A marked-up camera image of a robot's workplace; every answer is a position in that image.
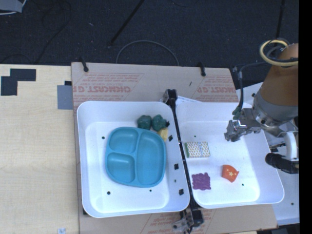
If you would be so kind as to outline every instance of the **light wood surface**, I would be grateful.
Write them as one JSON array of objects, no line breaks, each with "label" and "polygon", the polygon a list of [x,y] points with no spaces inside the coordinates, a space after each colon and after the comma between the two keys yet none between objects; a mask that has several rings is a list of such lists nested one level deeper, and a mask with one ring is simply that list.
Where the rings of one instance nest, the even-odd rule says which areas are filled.
[{"label": "light wood surface", "polygon": [[17,96],[0,96],[0,233],[79,233],[73,110],[59,110],[57,85],[70,66],[0,65],[37,70]]}]

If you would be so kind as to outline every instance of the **small box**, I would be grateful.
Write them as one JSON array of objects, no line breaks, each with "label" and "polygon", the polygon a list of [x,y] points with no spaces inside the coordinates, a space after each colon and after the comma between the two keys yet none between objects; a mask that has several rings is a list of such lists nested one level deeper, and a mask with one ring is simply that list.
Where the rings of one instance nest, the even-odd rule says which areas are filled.
[{"label": "small box", "polygon": [[204,158],[210,156],[208,142],[196,141],[184,144],[187,158]]}]

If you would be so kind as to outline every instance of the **orange toy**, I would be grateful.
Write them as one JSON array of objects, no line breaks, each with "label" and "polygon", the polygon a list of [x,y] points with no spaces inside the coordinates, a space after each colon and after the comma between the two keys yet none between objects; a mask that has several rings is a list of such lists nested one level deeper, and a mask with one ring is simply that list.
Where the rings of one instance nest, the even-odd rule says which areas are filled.
[{"label": "orange toy", "polygon": [[222,177],[229,180],[233,183],[236,180],[239,171],[237,171],[233,166],[230,165],[223,165],[222,168]]}]

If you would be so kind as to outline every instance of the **blue plate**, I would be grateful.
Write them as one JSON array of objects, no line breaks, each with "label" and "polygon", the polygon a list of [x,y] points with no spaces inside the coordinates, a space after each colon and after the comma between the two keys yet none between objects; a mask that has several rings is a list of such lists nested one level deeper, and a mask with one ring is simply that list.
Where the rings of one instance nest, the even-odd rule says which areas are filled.
[{"label": "blue plate", "polygon": [[155,132],[135,127],[114,129],[107,140],[105,169],[120,184],[153,187],[165,174],[166,146]]}]

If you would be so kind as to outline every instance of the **white sink tray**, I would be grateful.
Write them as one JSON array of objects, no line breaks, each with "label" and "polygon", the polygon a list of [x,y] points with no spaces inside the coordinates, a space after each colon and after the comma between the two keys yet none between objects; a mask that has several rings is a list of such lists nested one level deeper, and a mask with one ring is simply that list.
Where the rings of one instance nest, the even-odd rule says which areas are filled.
[{"label": "white sink tray", "polygon": [[[167,156],[163,180],[151,188],[112,181],[105,170],[109,134],[118,127],[137,127],[141,115],[153,117],[158,114],[170,122],[168,136],[173,137],[172,141],[165,141]],[[187,208],[190,194],[169,106],[162,102],[87,101],[79,106],[77,120],[82,204],[88,215],[103,218],[178,212]]]},{"label": "white sink tray", "polygon": [[[191,183],[194,174],[208,173],[210,177],[210,190],[192,190],[195,201],[203,208],[273,204],[284,197],[277,169],[265,162],[270,149],[263,131],[236,142],[225,139],[236,106],[237,103],[184,102],[176,109],[183,146],[193,141],[207,141],[209,145],[210,157],[186,158]],[[225,164],[239,171],[233,183],[221,176]]]}]

